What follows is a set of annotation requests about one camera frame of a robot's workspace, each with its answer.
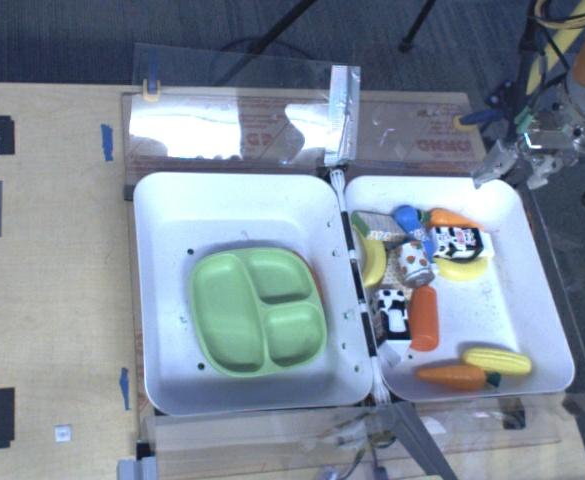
blue tape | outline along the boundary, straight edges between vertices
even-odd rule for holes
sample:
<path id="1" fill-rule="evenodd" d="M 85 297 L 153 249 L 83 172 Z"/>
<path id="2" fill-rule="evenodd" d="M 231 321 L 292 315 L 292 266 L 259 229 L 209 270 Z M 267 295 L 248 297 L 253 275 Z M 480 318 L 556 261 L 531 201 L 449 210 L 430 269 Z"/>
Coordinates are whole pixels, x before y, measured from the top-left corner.
<path id="1" fill-rule="evenodd" d="M 130 410 L 130 381 L 128 380 L 128 369 L 121 368 L 121 377 L 119 378 L 119 386 L 121 386 L 121 394 L 123 395 L 123 403 L 125 410 Z"/>
<path id="2" fill-rule="evenodd" d="M 114 141 L 112 140 L 112 127 L 107 124 L 101 125 L 101 142 L 103 143 L 103 155 L 106 162 L 114 160 L 112 157 L 112 150 L 114 149 Z"/>
<path id="3" fill-rule="evenodd" d="M 148 94 L 156 94 L 158 91 L 159 63 L 156 58 L 156 51 L 148 52 Z"/>
<path id="4" fill-rule="evenodd" d="M 487 108 L 484 110 L 478 110 L 471 114 L 467 114 L 459 119 L 459 123 L 462 125 L 471 125 L 479 123 L 487 123 L 493 121 L 499 121 L 505 117 L 505 112 L 502 110 L 496 110 L 493 108 Z"/>

metal bracket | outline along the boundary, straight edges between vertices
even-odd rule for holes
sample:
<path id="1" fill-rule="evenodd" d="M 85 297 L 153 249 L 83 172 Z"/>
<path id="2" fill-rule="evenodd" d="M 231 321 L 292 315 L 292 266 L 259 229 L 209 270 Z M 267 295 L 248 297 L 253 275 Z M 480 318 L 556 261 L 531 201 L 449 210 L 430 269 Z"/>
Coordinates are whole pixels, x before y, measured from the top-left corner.
<path id="1" fill-rule="evenodd" d="M 479 188 L 484 183 L 505 175 L 518 159 L 519 153 L 514 144 L 504 145 L 497 140 L 483 160 L 483 165 L 472 173 L 474 186 Z"/>
<path id="2" fill-rule="evenodd" d="M 121 459 L 117 466 L 117 480 L 158 480 L 156 457 L 141 460 Z"/>

gray carpet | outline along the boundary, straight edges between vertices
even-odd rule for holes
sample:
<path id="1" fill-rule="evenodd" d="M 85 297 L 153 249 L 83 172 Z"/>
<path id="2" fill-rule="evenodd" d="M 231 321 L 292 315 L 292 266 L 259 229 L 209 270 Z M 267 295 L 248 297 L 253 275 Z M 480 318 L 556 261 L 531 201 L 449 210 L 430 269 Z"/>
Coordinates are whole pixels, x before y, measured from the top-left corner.
<path id="1" fill-rule="evenodd" d="M 260 36 L 299 0 L 0 0 L 0 81 L 129 84 L 136 43 L 220 50 Z M 555 0 L 557 13 L 579 0 Z M 529 0 L 439 0 L 398 52 L 425 0 L 319 0 L 266 53 L 362 67 L 362 88 L 466 92 L 475 110 L 514 80 Z M 582 39 L 566 52 L 573 60 Z M 294 50 L 285 45 L 292 45 Z M 488 134 L 498 136 L 504 127 Z M 536 194 L 579 365 L 570 408 L 585 440 L 585 159 Z"/>

toy banana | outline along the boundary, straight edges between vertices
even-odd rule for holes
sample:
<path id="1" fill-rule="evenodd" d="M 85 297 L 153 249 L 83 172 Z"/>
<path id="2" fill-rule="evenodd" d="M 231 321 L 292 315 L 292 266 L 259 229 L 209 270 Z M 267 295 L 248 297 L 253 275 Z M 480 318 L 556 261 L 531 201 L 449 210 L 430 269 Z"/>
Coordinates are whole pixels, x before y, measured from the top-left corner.
<path id="1" fill-rule="evenodd" d="M 385 246 L 381 240 L 368 240 L 358 229 L 354 228 L 361 239 L 365 252 L 363 265 L 363 287 L 370 288 L 381 282 L 385 269 L 388 266 L 388 258 Z"/>
<path id="2" fill-rule="evenodd" d="M 436 275 L 451 281 L 471 281 L 483 275 L 488 268 L 488 258 L 467 262 L 434 258 L 434 262 L 438 266 Z"/>

green plate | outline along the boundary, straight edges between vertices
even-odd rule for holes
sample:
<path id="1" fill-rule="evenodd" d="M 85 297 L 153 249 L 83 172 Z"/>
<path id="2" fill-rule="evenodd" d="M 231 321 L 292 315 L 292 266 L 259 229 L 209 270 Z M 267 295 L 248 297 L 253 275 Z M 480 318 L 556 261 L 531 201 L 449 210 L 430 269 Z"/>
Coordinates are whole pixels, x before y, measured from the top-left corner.
<path id="1" fill-rule="evenodd" d="M 232 377 L 308 364 L 325 348 L 325 315 L 312 272 L 285 249 L 203 258 L 190 277 L 190 304 L 205 356 Z"/>

